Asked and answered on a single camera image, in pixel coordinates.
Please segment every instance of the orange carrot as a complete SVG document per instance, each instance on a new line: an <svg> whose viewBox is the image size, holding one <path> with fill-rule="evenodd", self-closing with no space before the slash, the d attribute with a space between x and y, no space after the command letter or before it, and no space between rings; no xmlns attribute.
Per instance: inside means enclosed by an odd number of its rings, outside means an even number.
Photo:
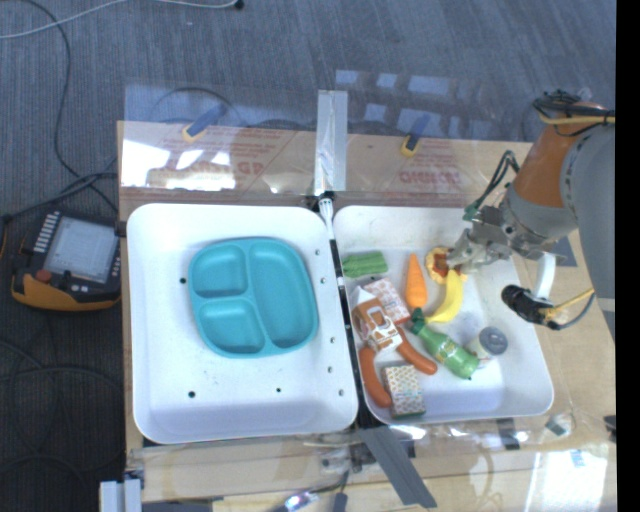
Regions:
<svg viewBox="0 0 640 512"><path fill-rule="evenodd" d="M415 253L409 256L409 266L407 269L407 282L404 289L404 298L407 305L413 311L416 308L422 309L427 304L427 283L422 275L422 269Z"/></svg>

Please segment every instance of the orange handheld device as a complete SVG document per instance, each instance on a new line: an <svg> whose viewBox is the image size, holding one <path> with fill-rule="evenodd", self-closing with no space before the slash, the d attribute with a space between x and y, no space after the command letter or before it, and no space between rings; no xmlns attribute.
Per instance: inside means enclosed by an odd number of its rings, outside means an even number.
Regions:
<svg viewBox="0 0 640 512"><path fill-rule="evenodd" d="M11 294L55 311L106 309L120 299L120 243L115 224L53 210L27 234L14 259Z"/></svg>

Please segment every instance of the toy sausage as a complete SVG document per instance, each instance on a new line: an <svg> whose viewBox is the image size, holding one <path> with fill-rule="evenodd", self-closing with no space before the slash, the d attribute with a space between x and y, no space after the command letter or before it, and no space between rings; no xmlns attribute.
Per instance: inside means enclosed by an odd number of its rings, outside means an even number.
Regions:
<svg viewBox="0 0 640 512"><path fill-rule="evenodd" d="M362 371L362 381L371 399L378 407L391 407L391 396L384 389L378 379L374 359L376 352L369 346L362 347L358 352L360 359L360 370Z"/></svg>
<svg viewBox="0 0 640 512"><path fill-rule="evenodd" d="M438 371L438 365L413 348L402 327L398 327L398 332L402 337L402 343L396 347L398 354L400 354L405 361L415 366L416 370L426 373L427 375L436 373L436 371Z"/></svg>

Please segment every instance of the toy bottle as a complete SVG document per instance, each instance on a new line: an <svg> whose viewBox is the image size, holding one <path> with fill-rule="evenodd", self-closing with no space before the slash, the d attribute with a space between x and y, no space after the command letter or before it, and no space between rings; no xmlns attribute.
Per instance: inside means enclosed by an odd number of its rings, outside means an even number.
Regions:
<svg viewBox="0 0 640 512"><path fill-rule="evenodd" d="M419 309L414 311L411 320L411 332L422 340L425 349L436 361L445 365L458 377L471 379L471 375L480 364L476 356L446 334L429 329Z"/></svg>

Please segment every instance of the yellow banana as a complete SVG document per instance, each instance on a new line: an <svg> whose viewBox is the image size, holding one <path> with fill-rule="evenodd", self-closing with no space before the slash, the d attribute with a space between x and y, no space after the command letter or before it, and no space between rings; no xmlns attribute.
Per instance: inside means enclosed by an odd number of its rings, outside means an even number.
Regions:
<svg viewBox="0 0 640 512"><path fill-rule="evenodd" d="M462 284L457 272L447 273L444 300L432 315L425 318L427 323L450 322L455 318L462 306Z"/></svg>

